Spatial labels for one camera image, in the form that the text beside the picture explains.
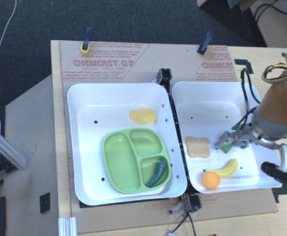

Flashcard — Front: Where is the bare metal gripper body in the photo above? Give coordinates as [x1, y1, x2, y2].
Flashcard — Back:
[232, 122, 267, 148]

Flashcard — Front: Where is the dark green pepper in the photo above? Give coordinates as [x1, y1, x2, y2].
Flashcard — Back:
[145, 157, 169, 188]

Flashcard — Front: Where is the yellow banana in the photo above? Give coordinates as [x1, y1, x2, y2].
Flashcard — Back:
[205, 158, 239, 178]

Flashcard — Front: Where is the brown cardboard board red print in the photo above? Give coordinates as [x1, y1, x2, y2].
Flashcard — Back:
[59, 41, 279, 235]

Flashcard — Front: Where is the yellow oval chip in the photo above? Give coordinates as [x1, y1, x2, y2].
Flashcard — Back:
[129, 108, 157, 126]

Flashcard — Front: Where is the black cylinder on white bracket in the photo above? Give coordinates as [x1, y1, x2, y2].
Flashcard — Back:
[260, 141, 287, 184]

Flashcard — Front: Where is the black block with wires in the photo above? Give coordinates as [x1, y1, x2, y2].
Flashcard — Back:
[188, 194, 202, 211]
[157, 68, 172, 86]

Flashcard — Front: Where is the beige bread slice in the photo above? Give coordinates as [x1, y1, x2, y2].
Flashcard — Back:
[185, 136, 211, 159]

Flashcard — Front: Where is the white plastic tray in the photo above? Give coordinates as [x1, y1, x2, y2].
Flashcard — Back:
[171, 81, 283, 194]
[66, 82, 188, 206]

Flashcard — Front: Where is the orange ball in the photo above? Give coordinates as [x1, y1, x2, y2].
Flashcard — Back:
[201, 171, 221, 190]

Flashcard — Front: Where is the green divided plate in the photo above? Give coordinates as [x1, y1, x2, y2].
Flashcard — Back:
[102, 127, 172, 195]

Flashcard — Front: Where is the green block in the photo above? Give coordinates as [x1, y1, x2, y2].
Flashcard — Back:
[219, 141, 235, 154]

